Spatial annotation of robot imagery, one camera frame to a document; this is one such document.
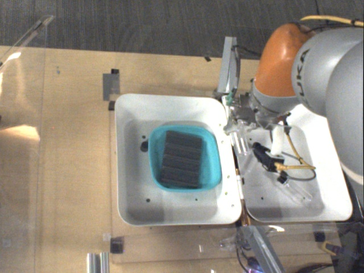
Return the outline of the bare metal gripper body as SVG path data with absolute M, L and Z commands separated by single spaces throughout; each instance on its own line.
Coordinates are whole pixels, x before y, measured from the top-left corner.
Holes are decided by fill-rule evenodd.
M 248 124 L 256 124 L 263 129 L 270 129 L 284 121 L 284 113 L 278 113 L 264 107 L 251 93 L 240 94 L 231 104 L 234 119 Z

